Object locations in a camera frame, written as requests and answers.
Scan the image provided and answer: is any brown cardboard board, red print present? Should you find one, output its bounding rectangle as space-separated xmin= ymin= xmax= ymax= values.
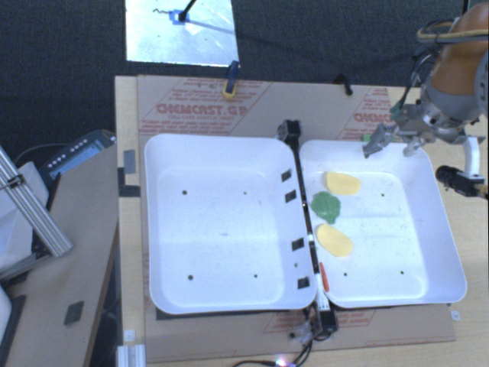
xmin=135 ymin=75 xmax=458 ymax=363

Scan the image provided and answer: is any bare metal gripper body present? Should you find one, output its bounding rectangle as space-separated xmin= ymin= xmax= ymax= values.
xmin=395 ymin=102 xmax=468 ymax=144

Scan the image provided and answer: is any green leaf-shaped piece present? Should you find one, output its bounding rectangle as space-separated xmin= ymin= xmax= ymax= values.
xmin=309 ymin=190 xmax=342 ymax=225

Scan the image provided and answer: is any thin orange stick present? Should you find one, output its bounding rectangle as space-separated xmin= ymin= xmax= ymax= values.
xmin=319 ymin=261 xmax=331 ymax=294

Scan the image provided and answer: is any yellow flat oval piece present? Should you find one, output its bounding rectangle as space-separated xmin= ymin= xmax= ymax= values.
xmin=316 ymin=223 xmax=355 ymax=258
xmin=325 ymin=171 xmax=362 ymax=198

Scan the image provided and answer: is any black block with thin wires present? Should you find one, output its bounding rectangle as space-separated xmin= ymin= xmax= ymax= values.
xmin=276 ymin=119 xmax=303 ymax=143
xmin=301 ymin=307 xmax=339 ymax=344

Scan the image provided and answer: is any white plastic tray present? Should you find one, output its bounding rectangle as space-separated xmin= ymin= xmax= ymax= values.
xmin=299 ymin=139 xmax=468 ymax=310
xmin=144 ymin=132 xmax=319 ymax=316

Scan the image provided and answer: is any black cylinder on white bracket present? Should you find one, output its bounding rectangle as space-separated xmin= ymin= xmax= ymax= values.
xmin=435 ymin=135 xmax=489 ymax=200

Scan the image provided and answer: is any thin black and white rod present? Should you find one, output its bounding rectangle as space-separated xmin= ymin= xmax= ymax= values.
xmin=288 ymin=138 xmax=330 ymax=313

